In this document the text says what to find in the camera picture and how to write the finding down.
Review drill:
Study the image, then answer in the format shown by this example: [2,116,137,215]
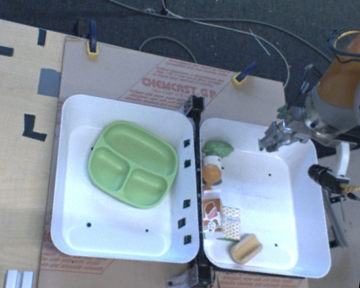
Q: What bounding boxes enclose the orange patterned packet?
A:
[217,205,247,242]

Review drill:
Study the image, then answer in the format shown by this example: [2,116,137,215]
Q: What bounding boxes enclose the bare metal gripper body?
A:
[263,102,345,157]

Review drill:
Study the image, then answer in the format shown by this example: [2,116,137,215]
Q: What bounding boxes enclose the thin black rod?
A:
[166,114,237,273]

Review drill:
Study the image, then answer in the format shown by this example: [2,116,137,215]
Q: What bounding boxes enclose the tan bread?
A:
[227,230,266,269]

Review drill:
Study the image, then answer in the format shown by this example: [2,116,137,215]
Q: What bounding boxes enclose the black cylinder on white bracket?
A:
[304,136,357,197]

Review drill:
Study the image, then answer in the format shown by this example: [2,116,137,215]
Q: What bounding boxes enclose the white plastic tray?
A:
[37,90,224,278]
[176,113,355,288]

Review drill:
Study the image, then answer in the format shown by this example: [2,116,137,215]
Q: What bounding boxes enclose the brown and white carton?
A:
[194,186,231,242]

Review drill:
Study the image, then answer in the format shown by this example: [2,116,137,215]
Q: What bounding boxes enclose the brown cardboard board red print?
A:
[20,35,352,288]

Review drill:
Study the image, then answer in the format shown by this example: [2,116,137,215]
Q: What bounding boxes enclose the green divided plate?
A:
[82,115,185,215]

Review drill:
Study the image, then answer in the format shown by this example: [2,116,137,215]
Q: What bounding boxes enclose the black block with thin wires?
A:
[183,93,208,121]
[188,261,219,288]

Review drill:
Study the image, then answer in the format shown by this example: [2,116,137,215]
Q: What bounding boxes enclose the green broccoli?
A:
[201,137,237,161]

